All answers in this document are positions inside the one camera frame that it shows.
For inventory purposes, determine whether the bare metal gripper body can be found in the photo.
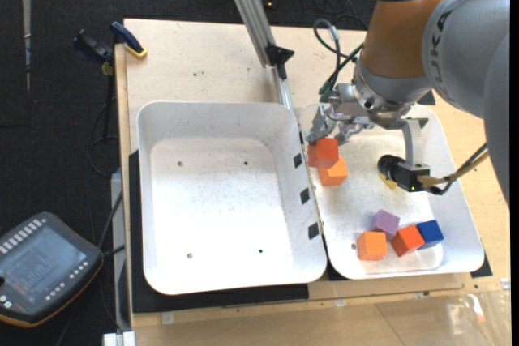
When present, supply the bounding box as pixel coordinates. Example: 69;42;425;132
326;83;415;130

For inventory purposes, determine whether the red cube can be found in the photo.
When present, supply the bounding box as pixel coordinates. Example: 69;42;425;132
307;136;341;170
389;224;427;258

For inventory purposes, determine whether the orange cube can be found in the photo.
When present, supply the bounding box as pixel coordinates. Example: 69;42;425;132
318;156;350;187
356;230;389;262

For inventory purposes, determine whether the white plastic tray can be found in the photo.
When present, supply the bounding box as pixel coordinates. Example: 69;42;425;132
298;103;487;281
136;100;328;296

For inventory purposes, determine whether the purple cube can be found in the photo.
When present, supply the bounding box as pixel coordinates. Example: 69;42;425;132
369;208;401;241

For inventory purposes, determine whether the blue cube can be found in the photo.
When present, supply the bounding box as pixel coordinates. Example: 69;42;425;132
416;219;445;250

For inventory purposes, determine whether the pale wood board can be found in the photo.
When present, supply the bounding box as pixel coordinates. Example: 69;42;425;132
114;18;511;330

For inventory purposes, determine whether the black cylinder on white bracket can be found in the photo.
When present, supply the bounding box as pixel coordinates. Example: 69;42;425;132
376;117;432;194

